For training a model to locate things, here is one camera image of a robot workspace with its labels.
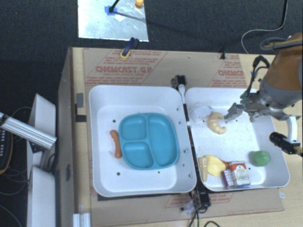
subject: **black floor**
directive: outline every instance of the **black floor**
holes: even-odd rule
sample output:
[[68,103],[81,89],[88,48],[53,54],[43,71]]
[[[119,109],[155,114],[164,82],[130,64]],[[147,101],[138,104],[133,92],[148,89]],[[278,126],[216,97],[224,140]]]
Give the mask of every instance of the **black floor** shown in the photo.
[[[282,19],[284,0],[144,0],[148,43],[138,49],[245,53],[241,36],[251,29],[274,29]],[[259,43],[302,32],[303,0],[289,0],[283,30],[253,32],[244,38],[250,53],[265,53]],[[0,112],[11,115],[31,106],[38,93],[56,103],[68,46],[123,48],[126,43],[79,39],[77,0],[0,0]],[[29,111],[19,112],[26,121]],[[25,142],[14,146],[11,168],[26,168]],[[0,192],[20,185],[0,176]],[[27,189],[0,204],[26,225]],[[0,227],[18,226],[0,208]]]

